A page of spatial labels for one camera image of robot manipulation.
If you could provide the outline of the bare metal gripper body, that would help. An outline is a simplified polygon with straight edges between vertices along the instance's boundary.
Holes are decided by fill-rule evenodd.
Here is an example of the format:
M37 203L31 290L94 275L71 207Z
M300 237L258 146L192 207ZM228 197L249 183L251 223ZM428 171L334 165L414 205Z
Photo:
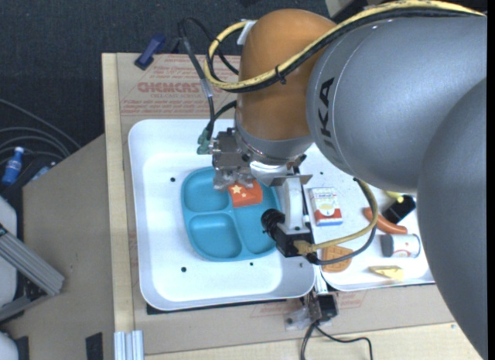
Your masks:
M244 127L228 128L212 140L210 153L215 173L250 173L265 186L279 186L305 158L306 137L272 138L255 135Z

